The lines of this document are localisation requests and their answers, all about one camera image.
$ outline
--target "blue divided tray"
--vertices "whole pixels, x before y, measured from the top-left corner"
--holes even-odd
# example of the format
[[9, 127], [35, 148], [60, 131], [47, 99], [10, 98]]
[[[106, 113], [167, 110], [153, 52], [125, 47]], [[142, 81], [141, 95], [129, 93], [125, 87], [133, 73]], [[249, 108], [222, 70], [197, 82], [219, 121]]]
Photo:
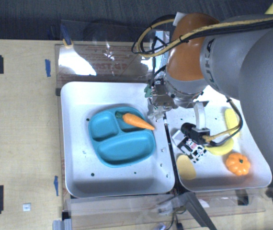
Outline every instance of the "blue divided tray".
[[111, 108], [95, 114], [89, 121], [89, 135], [100, 161], [109, 167], [122, 167], [148, 158], [156, 148], [149, 129], [126, 124], [115, 112], [144, 116], [132, 107]]

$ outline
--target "orange pumpkin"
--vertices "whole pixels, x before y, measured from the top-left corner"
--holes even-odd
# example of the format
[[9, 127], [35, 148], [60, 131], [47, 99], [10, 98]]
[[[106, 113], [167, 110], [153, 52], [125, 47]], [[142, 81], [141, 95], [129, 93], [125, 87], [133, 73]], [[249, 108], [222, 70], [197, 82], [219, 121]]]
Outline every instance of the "orange pumpkin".
[[240, 176], [248, 174], [250, 162], [244, 155], [235, 152], [228, 156], [226, 166], [232, 173]]

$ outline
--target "light wood surface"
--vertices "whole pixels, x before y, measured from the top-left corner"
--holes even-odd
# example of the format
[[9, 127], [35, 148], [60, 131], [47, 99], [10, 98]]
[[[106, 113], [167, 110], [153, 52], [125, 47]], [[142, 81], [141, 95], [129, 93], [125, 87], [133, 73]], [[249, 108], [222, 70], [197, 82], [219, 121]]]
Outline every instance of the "light wood surface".
[[[63, 194], [55, 95], [58, 43], [0, 40], [0, 55], [4, 57], [4, 74], [0, 74], [0, 185], [4, 185], [0, 230], [51, 230], [53, 220], [61, 219]], [[46, 75], [45, 59], [51, 62], [51, 77]], [[24, 203], [31, 203], [31, 211], [23, 211]], [[263, 200], [263, 205], [263, 212], [212, 217], [212, 221], [219, 230], [273, 230], [273, 202]], [[182, 223], [185, 229], [200, 229], [194, 219]], [[108, 229], [147, 230], [154, 226]]]

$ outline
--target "carrot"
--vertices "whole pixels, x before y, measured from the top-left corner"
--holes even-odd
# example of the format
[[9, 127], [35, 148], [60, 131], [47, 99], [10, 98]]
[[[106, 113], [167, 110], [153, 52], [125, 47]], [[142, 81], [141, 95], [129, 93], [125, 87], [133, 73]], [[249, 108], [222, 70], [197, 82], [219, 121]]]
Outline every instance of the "carrot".
[[116, 112], [115, 116], [117, 118], [122, 118], [123, 121], [126, 124], [135, 126], [135, 127], [139, 127], [139, 128], [147, 128], [150, 130], [154, 130], [155, 128], [153, 126], [151, 126], [149, 123], [147, 123], [145, 120], [143, 120], [142, 118], [132, 114], [132, 113], [125, 113], [122, 114], [120, 112]]

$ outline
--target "toy sink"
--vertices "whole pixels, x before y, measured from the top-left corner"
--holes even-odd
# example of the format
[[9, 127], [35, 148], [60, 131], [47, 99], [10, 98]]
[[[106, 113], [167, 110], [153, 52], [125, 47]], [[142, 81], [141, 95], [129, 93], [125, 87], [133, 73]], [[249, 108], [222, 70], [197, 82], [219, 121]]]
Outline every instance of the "toy sink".
[[[69, 82], [61, 90], [66, 187], [75, 197], [162, 194], [174, 184], [163, 120], [152, 122], [146, 84]], [[129, 110], [155, 130], [114, 119]]]
[[110, 167], [132, 165], [148, 158], [156, 148], [151, 130], [126, 124], [115, 113], [131, 113], [144, 119], [132, 107], [116, 107], [93, 116], [89, 122], [89, 135], [100, 161]]

